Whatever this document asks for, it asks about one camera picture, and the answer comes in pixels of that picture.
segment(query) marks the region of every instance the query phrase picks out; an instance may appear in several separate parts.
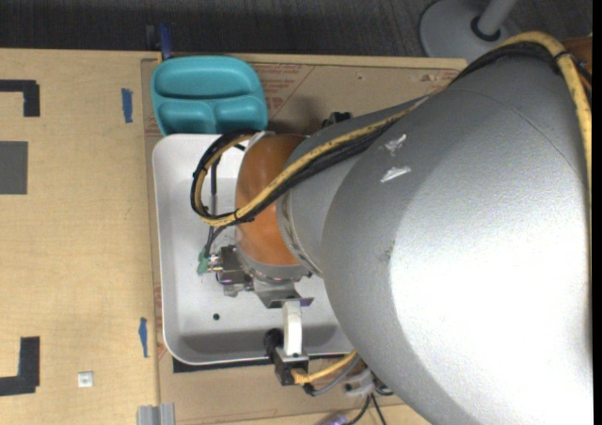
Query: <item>black bracket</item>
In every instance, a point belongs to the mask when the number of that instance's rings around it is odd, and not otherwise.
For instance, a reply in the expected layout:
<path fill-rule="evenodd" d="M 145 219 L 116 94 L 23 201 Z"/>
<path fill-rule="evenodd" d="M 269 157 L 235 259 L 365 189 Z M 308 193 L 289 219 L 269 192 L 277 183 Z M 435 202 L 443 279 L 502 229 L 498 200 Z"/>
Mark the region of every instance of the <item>black bracket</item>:
<path fill-rule="evenodd" d="M 22 92 L 23 117 L 40 117 L 40 85 L 36 81 L 0 79 L 0 92 Z"/>
<path fill-rule="evenodd" d="M 40 337 L 21 338 L 16 376 L 0 378 L 0 397 L 36 393 L 40 386 Z"/>

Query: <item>gray square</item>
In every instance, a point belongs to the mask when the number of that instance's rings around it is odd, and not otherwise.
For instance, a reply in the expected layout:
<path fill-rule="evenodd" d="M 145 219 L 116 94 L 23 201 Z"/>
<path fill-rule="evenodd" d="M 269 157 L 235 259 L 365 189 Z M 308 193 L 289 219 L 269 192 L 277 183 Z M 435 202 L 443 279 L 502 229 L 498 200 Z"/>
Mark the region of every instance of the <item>gray square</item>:
<path fill-rule="evenodd" d="M 27 194 L 27 142 L 0 141 L 0 195 Z"/>

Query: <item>round metal base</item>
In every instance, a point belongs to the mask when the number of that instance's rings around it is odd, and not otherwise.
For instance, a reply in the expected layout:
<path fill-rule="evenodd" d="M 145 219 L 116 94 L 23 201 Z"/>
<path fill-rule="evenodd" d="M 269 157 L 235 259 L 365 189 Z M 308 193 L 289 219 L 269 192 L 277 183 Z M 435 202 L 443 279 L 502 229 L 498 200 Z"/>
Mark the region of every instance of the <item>round metal base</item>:
<path fill-rule="evenodd" d="M 477 0 L 441 0 L 427 8 L 420 20 L 424 52 L 429 57 L 460 57 L 470 63 L 518 34 L 518 27 L 506 22 L 495 40 L 477 36 L 471 23 L 485 7 Z"/>

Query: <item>teal tray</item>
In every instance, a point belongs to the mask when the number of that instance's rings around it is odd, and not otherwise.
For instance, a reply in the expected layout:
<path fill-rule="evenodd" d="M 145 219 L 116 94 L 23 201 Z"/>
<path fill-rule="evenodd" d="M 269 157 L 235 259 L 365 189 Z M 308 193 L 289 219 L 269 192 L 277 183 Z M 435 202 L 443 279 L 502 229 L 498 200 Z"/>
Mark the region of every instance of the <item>teal tray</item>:
<path fill-rule="evenodd" d="M 163 135 L 225 134 L 267 127 L 260 79 L 236 57 L 172 57 L 155 68 L 150 92 Z"/>

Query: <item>wooden table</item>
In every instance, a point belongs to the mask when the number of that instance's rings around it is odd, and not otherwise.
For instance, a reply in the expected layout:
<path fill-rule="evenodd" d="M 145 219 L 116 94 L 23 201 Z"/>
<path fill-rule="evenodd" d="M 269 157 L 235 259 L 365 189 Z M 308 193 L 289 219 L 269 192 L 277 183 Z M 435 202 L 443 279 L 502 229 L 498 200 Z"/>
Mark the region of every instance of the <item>wooden table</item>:
<path fill-rule="evenodd" d="M 361 114 L 438 90 L 464 67 L 443 59 L 239 56 L 262 80 L 270 126 L 298 132 L 312 132 L 330 111 Z M 0 194 L 0 423 L 134 424 L 138 405 L 160 402 L 175 402 L 185 425 L 315 423 L 357 409 L 342 391 L 313 399 L 281 387 L 271 367 L 174 373 L 160 332 L 148 166 L 161 137 L 149 90 L 157 58 L 0 50 L 0 80 L 35 81 L 40 90 L 38 117 L 24 116 L 22 92 L 0 92 L 0 144 L 20 143 L 27 171 L 25 194 Z M 22 338 L 31 338 L 27 356 Z M 29 376 L 19 388 L 35 364 L 36 340 L 39 383 Z M 389 423 L 425 423 L 399 399 L 383 404 Z"/>

